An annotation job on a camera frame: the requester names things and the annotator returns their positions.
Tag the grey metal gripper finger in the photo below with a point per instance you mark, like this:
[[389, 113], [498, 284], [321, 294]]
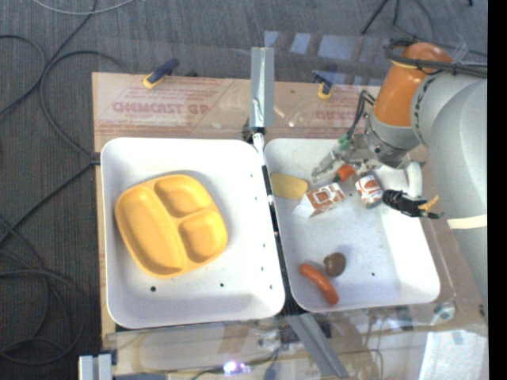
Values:
[[332, 157], [320, 173]]

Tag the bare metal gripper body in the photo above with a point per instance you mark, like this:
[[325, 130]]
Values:
[[366, 153]]

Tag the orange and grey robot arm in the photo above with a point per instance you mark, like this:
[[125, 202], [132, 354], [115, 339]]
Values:
[[451, 133]]

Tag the orange toy carrot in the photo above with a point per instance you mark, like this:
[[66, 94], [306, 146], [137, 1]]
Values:
[[345, 172]]

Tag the orange and white carton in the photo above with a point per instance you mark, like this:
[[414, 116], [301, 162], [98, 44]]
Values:
[[322, 198]]

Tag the yellow toy bread slice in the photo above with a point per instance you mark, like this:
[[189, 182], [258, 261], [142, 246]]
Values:
[[289, 186]]

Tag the orange and white can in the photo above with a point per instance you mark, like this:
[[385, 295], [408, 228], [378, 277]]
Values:
[[369, 190]]

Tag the brown toy potato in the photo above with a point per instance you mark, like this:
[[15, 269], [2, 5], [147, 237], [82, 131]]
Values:
[[335, 264]]

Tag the white plastic tray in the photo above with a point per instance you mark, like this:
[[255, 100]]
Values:
[[237, 291], [376, 251]]

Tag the orange toy sausage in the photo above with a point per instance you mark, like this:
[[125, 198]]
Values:
[[320, 283]]

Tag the yellow divided plate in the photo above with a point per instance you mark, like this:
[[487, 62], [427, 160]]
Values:
[[166, 228]]

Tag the brown cardboard board, red print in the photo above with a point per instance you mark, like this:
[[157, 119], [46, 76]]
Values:
[[166, 109]]

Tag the black cylinder on white bracket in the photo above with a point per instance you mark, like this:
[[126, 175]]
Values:
[[398, 200]]

